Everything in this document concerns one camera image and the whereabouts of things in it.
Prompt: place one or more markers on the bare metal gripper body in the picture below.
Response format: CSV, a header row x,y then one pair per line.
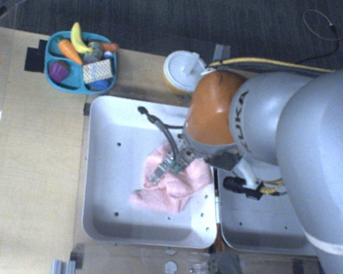
x,y
178,158

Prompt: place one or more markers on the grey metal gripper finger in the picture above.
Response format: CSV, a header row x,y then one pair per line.
x,y
161,173
155,173

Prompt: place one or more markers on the pink cloth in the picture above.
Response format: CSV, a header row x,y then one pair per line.
x,y
181,184

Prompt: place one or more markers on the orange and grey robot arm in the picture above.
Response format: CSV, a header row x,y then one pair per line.
x,y
313,144

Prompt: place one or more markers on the white plastic tray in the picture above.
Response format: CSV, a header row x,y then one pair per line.
x,y
260,218
117,176

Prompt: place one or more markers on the yellow cup with white lid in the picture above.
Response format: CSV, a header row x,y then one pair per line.
x,y
182,71

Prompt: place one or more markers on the clear plastic bottle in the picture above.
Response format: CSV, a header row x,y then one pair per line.
x,y
200,268

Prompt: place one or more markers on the small blue bottle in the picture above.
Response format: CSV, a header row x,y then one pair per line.
x,y
100,85

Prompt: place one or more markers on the blue divided plate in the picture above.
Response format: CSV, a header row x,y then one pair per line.
x,y
72,85

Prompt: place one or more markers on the red sausage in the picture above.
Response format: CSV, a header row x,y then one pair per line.
x,y
110,46

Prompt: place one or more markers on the small green can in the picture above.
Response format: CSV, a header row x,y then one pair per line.
x,y
94,51

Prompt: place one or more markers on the purple grapes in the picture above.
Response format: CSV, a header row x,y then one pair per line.
x,y
58,71

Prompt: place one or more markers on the orange carrot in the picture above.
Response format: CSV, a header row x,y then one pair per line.
x,y
68,51

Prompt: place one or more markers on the yellow banana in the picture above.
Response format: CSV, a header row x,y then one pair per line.
x,y
77,42

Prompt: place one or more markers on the black cylinder on white bracket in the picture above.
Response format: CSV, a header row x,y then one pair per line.
x,y
240,185

